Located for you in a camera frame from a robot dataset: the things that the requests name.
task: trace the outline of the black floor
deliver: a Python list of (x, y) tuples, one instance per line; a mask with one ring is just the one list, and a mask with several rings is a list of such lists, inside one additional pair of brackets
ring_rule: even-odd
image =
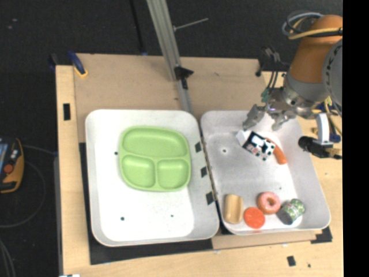
[[(281, 33), (295, 10), (343, 15), (343, 0), (167, 0), (172, 23), (208, 21), (178, 30), (183, 57), (257, 58), (273, 46), (290, 62), (298, 46)], [(58, 276), (54, 157), (57, 151), (55, 76), (48, 56), (69, 64), (67, 51), (160, 55), (146, 0), (0, 0), (0, 136), (21, 140), (27, 160), (20, 189), (0, 194), (0, 239), (16, 276)], [(37, 211), (26, 223), (22, 222)], [(0, 276), (7, 276), (0, 253)]]

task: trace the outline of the white tray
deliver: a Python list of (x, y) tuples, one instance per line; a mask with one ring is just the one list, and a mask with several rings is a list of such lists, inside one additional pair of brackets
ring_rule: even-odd
[[(196, 119), (184, 111), (96, 110), (86, 118), (86, 148), (91, 225), (105, 246), (126, 246), (208, 239), (219, 228)], [(189, 143), (191, 180), (175, 192), (131, 188), (119, 170), (119, 138), (131, 126), (159, 126), (181, 132)]]
[[(274, 120), (265, 114), (260, 123), (250, 128), (280, 146), (288, 163), (279, 165), (274, 156), (263, 161), (238, 143), (236, 134), (242, 130), (247, 113), (210, 111), (201, 118), (205, 148), (225, 227), (237, 235), (325, 228), (330, 222), (330, 212), (310, 154), (298, 146), (303, 133), (297, 119), (289, 120), (280, 130), (273, 131)], [(300, 199), (305, 205), (305, 213), (290, 226), (283, 224), (275, 214), (266, 215), (266, 222), (259, 230), (249, 228), (244, 221), (230, 224), (224, 220), (227, 194), (241, 196), (246, 209), (257, 206), (258, 194), (266, 191), (277, 194), (282, 203)]]

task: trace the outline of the yellow cable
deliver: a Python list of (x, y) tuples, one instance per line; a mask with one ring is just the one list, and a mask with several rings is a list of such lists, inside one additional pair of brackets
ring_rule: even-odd
[(329, 33), (329, 32), (338, 32), (340, 30), (342, 31), (342, 28), (317, 29), (317, 30), (311, 30), (311, 31), (303, 32), (303, 33), (293, 35), (293, 36), (288, 36), (288, 38), (291, 39), (291, 40), (295, 40), (295, 39), (310, 36), (310, 35), (316, 35), (316, 34), (321, 34), (321, 33)]

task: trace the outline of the green plate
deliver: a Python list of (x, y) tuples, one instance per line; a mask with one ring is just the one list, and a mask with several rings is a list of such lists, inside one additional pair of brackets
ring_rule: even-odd
[(191, 155), (183, 134), (167, 128), (135, 126), (122, 134), (119, 166), (125, 182), (150, 191), (176, 191), (191, 178)]

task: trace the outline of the black bracket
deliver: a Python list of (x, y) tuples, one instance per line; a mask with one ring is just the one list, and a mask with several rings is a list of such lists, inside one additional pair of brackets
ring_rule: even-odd
[(174, 73), (176, 79), (182, 82), (183, 89), (187, 90), (189, 88), (189, 86), (187, 85), (187, 78), (190, 77), (194, 73), (194, 71), (178, 66), (174, 68)]

